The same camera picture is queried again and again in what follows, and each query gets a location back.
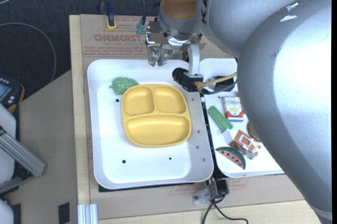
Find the small box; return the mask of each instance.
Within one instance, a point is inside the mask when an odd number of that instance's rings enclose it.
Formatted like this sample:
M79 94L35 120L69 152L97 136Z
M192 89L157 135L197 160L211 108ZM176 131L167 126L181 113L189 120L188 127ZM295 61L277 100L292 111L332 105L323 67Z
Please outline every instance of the small box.
M223 132L226 143L237 149L243 156L248 159L253 159L258 155L258 151L261 148L260 142L256 139L250 137L248 134L244 133L241 130L238 130L235 135L233 131L226 130Z
M225 116L230 122L242 122L243 112L238 96L225 96L222 98Z

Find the yellow divided tray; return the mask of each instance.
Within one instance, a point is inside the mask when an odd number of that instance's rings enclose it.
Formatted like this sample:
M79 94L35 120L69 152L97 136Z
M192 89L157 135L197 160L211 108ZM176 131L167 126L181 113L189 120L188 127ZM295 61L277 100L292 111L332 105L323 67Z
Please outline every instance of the yellow divided tray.
M167 147L186 141L192 131L189 107L182 92L171 85L143 84L122 96L126 136L141 147Z

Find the white tray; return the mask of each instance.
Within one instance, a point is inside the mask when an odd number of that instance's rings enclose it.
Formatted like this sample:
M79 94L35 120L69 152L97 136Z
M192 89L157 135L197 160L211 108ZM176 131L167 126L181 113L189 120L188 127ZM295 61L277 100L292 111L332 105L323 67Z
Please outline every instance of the white tray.
M107 189L191 183L207 180L214 163L198 93L186 92L173 81L176 67L189 68L186 62L170 60L152 67L147 60L101 59L87 71L93 137L94 174ZM190 110L192 134L179 145L142 148L125 136L121 95L109 88L116 77L135 79L139 84L172 85L184 94Z
M205 81L213 80L216 76L229 76L235 72L235 59L204 59L200 62L200 73L204 76ZM215 106L220 112L224 114L221 100L221 98L224 96L239 96L237 85L231 92L205 95L206 108L208 109L211 106ZM208 117L214 148L216 149L218 147L228 146L220 128L210 116ZM245 133L248 133L247 123L248 119L244 114L243 122L232 122L233 128L231 131L236 132L237 130L241 130ZM232 178L283 173L283 170L271 157L264 145L261 145L259 154L254 159L250 160L245 157L246 168L244 170L218 152L215 152L215 158L216 165L220 171L224 175Z

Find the watermelon slice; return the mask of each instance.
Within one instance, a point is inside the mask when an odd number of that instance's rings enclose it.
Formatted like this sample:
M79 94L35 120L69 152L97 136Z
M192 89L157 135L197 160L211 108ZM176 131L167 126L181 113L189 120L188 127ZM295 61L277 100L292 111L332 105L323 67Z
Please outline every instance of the watermelon slice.
M236 149L231 147L219 147L215 149L221 155L228 158L230 161L241 167L242 169L246 168L246 160L244 156Z

